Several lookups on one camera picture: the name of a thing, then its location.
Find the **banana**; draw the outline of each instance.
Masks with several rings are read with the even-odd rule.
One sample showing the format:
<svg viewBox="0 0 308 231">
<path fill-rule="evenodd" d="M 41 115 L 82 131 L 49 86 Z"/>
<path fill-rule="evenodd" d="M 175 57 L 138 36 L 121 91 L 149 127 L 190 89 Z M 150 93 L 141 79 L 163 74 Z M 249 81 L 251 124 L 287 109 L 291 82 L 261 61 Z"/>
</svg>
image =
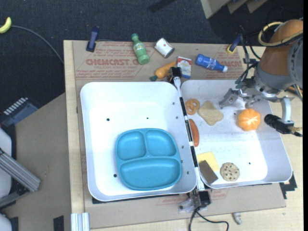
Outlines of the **banana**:
<svg viewBox="0 0 308 231">
<path fill-rule="evenodd" d="M 12 25 L 11 18 L 8 17 L 5 21 L 5 24 L 0 27 L 0 33 L 5 33 L 7 30 L 11 28 L 11 25 Z"/>
</svg>

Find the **pretzel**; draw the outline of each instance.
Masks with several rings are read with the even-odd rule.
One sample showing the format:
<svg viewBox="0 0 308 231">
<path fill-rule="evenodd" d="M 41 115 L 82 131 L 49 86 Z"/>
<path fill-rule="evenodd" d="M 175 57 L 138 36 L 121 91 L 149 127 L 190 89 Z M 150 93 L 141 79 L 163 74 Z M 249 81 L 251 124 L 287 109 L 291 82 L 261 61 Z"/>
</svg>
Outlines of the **pretzel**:
<svg viewBox="0 0 308 231">
<path fill-rule="evenodd" d="M 189 115 L 193 115 L 196 113 L 197 109 L 200 108 L 200 103 L 196 99 L 189 99 L 186 103 L 186 112 Z"/>
</svg>

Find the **table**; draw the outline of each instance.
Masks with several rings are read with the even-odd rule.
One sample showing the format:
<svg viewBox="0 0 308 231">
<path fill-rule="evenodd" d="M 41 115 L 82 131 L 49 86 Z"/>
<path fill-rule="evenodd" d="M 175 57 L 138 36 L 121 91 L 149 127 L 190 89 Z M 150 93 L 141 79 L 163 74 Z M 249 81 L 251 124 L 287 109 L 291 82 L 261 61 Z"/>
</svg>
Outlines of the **table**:
<svg viewBox="0 0 308 231">
<path fill-rule="evenodd" d="M 84 200 L 84 186 L 82 181 L 82 165 L 80 155 L 80 136 L 78 114 L 76 112 L 77 95 L 75 66 L 76 59 L 74 58 L 74 42 L 71 40 L 64 41 L 64 62 L 65 62 L 65 86 L 66 86 L 66 108 L 67 108 L 67 125 L 68 125 L 68 148 L 69 148 L 69 168 L 70 168 L 70 189 L 71 189 L 71 210 L 72 213 L 83 213 L 86 209 Z M 218 45 L 203 45 L 203 44 L 175 44 L 178 49 L 198 48 L 202 51 L 210 52 Z M 264 48 L 258 47 L 255 49 L 259 54 L 262 54 Z M 240 59 L 244 57 L 244 52 L 238 49 Z M 166 62 L 163 58 L 158 60 L 157 64 L 162 65 Z M 141 81 L 145 81 L 146 77 L 141 77 Z M 273 113 L 281 116 L 281 107 L 279 104 L 271 103 Z M 302 126 L 302 103 L 295 98 L 292 101 L 292 120 L 297 127 Z M 231 215 L 211 216 L 211 220 L 226 220 L 230 224 L 230 230 L 301 230 L 303 229 L 303 155 L 302 155 L 302 138 L 293 135 L 284 135 L 282 137 L 290 157 L 291 165 L 294 170 L 294 176 L 297 182 L 297 189 L 294 192 L 287 193 L 286 207 L 278 209 L 269 209 L 262 211 L 252 211 L 242 213 L 243 223 L 237 225 Z M 169 220 L 162 222 L 151 222 L 143 224 L 134 224 L 129 226 L 118 226 L 109 228 L 99 228 L 95 230 L 187 230 L 189 215 L 183 219 Z M 200 218 L 196 218 L 193 223 L 193 230 L 201 230 L 209 228 L 210 230 L 225 230 L 223 224 L 204 223 Z"/>
</svg>

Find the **cookie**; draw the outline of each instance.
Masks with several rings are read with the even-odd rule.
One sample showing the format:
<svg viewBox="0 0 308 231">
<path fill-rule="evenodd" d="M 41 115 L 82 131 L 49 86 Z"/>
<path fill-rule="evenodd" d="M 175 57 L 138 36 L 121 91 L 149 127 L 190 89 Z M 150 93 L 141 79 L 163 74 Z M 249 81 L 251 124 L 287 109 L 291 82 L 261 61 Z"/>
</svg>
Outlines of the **cookie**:
<svg viewBox="0 0 308 231">
<path fill-rule="evenodd" d="M 236 181 L 240 176 L 240 170 L 233 163 L 224 163 L 220 168 L 220 174 L 226 181 Z"/>
<path fill-rule="evenodd" d="M 223 119 L 223 113 L 215 108 L 211 101 L 206 101 L 198 110 L 198 114 L 210 126 Z"/>
</svg>

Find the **blue bottle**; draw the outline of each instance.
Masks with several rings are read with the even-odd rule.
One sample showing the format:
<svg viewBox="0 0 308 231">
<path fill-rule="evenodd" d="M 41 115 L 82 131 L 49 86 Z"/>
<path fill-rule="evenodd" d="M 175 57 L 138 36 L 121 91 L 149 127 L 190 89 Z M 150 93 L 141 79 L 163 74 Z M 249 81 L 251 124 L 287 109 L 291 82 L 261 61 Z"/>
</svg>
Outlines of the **blue bottle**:
<svg viewBox="0 0 308 231">
<path fill-rule="evenodd" d="M 217 60 L 207 56 L 203 56 L 202 54 L 199 54 L 197 56 L 195 63 L 196 65 L 203 66 L 210 70 L 218 70 L 223 73 L 226 73 L 228 71 L 227 66 L 220 65 L 220 63 Z"/>
</svg>

